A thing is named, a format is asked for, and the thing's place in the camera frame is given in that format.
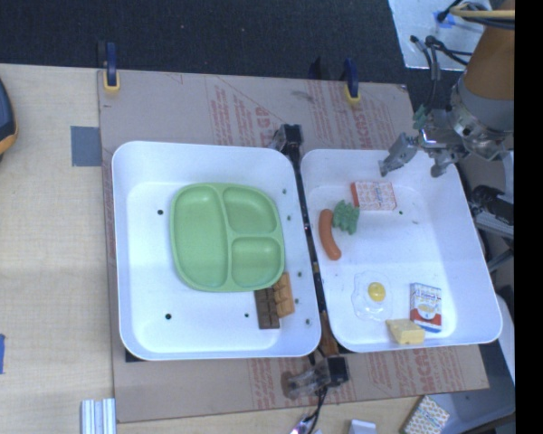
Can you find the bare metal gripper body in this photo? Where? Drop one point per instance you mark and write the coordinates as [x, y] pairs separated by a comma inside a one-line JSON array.
[[450, 139]]

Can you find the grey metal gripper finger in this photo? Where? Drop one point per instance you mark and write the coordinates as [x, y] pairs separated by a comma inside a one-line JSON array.
[[398, 153], [442, 164]]

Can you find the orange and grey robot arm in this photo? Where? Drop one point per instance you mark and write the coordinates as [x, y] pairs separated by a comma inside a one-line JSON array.
[[491, 61]]

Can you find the orange and white carton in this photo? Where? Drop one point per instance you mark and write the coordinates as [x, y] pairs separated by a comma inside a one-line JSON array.
[[374, 195]]

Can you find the white plastic tray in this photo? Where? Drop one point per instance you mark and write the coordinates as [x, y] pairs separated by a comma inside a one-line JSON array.
[[434, 242], [154, 314]]

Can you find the green broccoli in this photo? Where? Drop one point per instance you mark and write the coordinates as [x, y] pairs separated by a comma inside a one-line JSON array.
[[346, 217]]

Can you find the orange sausage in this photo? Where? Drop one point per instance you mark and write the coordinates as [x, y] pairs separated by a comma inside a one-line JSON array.
[[328, 235]]

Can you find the thin black and white rod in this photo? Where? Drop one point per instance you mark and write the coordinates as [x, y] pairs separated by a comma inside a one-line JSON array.
[[308, 238]]

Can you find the red white and blue carton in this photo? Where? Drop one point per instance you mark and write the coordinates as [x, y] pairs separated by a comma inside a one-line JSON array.
[[425, 306]]

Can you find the white and yellow fried egg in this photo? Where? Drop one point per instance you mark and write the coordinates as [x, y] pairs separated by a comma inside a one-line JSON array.
[[371, 296]]

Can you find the yellow cheese block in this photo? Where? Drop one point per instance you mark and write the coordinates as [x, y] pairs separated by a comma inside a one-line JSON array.
[[405, 331]]

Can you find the orange biscuit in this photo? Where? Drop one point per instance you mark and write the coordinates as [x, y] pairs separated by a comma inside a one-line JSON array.
[[284, 296]]

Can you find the brown chocolate bar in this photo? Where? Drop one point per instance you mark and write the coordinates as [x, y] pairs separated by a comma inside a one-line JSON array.
[[266, 310]]

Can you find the green divided plate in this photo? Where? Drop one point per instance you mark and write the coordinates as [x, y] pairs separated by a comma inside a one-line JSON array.
[[199, 238]]

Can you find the brown cardboard board red print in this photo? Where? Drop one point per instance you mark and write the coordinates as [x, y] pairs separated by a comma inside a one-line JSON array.
[[172, 106]]

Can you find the orange patterned white packet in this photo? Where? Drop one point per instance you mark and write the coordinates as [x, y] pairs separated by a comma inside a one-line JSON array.
[[427, 416]]

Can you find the small white box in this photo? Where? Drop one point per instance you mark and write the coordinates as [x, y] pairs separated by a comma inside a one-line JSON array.
[[361, 427]]

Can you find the black cylinder on white bracket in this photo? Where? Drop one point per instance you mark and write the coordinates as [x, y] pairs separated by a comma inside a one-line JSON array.
[[491, 204]]

